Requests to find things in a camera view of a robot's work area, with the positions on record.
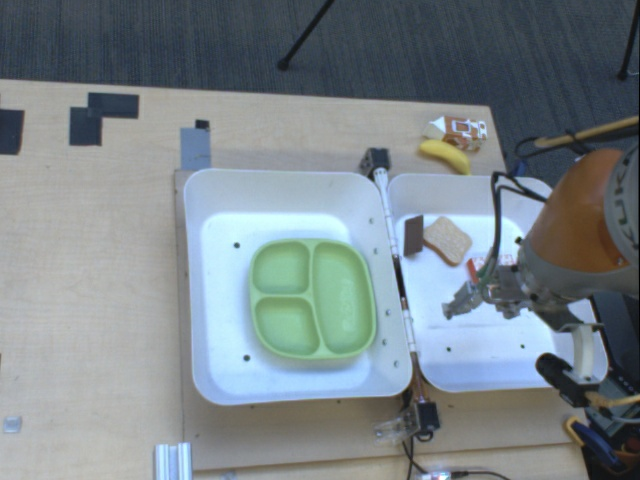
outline bread slice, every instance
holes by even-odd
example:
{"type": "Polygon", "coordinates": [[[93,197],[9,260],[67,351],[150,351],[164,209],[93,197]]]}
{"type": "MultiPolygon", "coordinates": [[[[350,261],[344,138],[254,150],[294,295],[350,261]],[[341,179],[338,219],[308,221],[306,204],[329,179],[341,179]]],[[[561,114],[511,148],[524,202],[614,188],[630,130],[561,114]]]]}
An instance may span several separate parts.
{"type": "Polygon", "coordinates": [[[473,243],[471,237],[447,217],[438,217],[433,224],[427,226],[422,238],[427,247],[436,251],[452,266],[462,263],[464,255],[473,243]]]}

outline green plate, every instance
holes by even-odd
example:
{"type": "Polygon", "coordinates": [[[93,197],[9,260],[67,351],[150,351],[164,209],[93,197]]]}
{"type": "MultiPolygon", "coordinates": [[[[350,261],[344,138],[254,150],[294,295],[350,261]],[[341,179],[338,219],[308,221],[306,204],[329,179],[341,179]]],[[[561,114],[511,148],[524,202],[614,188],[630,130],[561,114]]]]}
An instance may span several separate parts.
{"type": "Polygon", "coordinates": [[[359,354],[376,333],[364,258],[343,242],[269,242],[251,261],[251,316],[265,347],[286,357],[329,359],[359,354]]]}

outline toy banana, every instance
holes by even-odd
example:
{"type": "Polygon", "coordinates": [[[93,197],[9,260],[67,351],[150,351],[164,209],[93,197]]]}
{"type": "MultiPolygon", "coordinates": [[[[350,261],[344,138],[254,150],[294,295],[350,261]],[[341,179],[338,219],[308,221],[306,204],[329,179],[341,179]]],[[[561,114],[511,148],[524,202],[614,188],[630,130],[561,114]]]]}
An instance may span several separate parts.
{"type": "Polygon", "coordinates": [[[441,140],[428,139],[420,144],[423,153],[441,158],[448,162],[460,174],[471,174],[471,163],[464,151],[441,140]]]}

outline wooden table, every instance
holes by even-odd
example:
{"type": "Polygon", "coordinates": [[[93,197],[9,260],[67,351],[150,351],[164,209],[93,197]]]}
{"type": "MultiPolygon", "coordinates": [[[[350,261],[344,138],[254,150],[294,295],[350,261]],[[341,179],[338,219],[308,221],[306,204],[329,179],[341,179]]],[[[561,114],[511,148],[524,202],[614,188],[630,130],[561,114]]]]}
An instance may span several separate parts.
{"type": "MultiPolygon", "coordinates": [[[[25,111],[20,153],[0,155],[0,419],[23,419],[0,434],[1,479],[150,479],[154,446],[183,440],[195,478],[405,478],[400,450],[372,443],[372,420],[396,400],[190,405],[180,128],[210,121],[217,167],[354,171],[368,147],[386,147],[391,174],[450,173],[417,147],[428,121],[458,115],[487,122],[472,169],[488,174],[504,165],[487,107],[0,81],[0,108],[25,111]],[[70,146],[69,109],[89,92],[139,95],[139,118],[104,119],[101,147],[70,146]],[[256,414],[271,426],[252,425],[256,414]],[[316,420],[328,423],[304,430],[316,420]],[[208,438],[189,436],[196,423],[208,438]]],[[[417,450],[425,466],[586,478],[561,428],[576,412],[551,389],[432,395],[443,428],[417,450]]]]}

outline tripod leg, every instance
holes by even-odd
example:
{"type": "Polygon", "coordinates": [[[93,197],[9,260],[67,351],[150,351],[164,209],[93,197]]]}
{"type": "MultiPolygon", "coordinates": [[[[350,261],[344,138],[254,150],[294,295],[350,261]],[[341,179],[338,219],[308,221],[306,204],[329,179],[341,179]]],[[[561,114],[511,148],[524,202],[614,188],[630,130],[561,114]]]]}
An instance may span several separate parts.
{"type": "Polygon", "coordinates": [[[631,54],[633,53],[633,43],[636,40],[636,31],[638,30],[638,13],[640,12],[640,0],[636,0],[636,8],[633,11],[633,20],[631,22],[631,30],[629,31],[629,39],[627,41],[627,49],[624,52],[624,60],[622,61],[622,67],[618,71],[618,79],[625,80],[627,78],[629,61],[631,60],[631,54]]]}
{"type": "Polygon", "coordinates": [[[304,42],[307,40],[307,37],[311,35],[311,32],[313,32],[313,29],[316,28],[316,25],[320,23],[320,20],[327,13],[329,8],[333,5],[333,2],[335,2],[335,0],[327,0],[322,5],[318,13],[309,22],[309,24],[307,25],[307,28],[304,29],[304,31],[302,32],[298,40],[294,43],[294,45],[291,47],[289,52],[282,59],[278,61],[278,69],[280,71],[286,71],[289,68],[289,62],[291,61],[293,56],[296,54],[296,52],[300,49],[300,47],[304,44],[304,42]]]}

